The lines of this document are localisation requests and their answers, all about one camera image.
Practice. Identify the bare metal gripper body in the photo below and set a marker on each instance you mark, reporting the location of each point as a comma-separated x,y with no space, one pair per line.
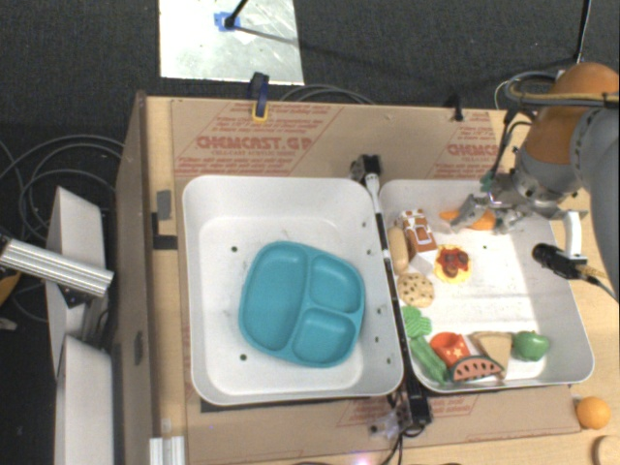
508,196

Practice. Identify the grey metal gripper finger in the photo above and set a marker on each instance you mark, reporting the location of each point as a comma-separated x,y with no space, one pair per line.
508,222
471,211

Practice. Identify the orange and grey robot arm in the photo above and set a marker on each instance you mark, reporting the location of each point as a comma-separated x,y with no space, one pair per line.
552,129

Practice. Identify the orange toy carrot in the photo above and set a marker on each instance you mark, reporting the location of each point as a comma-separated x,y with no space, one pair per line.
484,222

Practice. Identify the yellow and red pizza slice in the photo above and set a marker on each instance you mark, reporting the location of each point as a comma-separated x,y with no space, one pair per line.
453,264

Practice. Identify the white and brown carton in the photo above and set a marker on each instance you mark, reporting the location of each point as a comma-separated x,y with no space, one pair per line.
417,233

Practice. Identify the white plastic tray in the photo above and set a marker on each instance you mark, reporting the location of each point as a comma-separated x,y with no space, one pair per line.
227,211
508,303

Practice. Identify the tan toy sausage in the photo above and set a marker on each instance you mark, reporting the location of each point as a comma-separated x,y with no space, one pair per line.
399,252

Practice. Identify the tan chocolate chip biscuit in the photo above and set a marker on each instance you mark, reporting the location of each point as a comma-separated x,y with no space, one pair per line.
415,289

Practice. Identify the thin black and white rod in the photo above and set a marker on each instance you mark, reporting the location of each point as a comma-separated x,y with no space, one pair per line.
387,259

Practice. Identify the green toy apple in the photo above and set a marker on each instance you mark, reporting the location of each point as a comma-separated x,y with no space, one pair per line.
530,347

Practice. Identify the tan toy bread slice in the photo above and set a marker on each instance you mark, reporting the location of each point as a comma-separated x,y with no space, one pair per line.
496,349

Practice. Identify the red box with yellow stars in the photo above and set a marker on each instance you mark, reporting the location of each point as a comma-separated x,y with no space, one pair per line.
448,349

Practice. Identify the red watermelon slice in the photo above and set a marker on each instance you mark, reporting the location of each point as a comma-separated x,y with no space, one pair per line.
477,370

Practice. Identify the green toy pea pod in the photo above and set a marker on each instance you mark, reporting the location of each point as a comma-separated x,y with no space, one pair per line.
431,361

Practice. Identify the orange ball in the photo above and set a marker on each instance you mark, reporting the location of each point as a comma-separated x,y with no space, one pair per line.
593,412

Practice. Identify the blue divided plate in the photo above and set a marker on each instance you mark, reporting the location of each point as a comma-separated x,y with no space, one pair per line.
281,298

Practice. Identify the brown cardboard board red print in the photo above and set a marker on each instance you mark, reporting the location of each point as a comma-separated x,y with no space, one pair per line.
271,138

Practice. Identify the beige round disc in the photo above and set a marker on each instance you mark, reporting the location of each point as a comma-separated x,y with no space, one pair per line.
608,451

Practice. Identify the black cylinder on white bracket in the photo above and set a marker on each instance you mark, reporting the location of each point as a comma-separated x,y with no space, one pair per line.
557,258

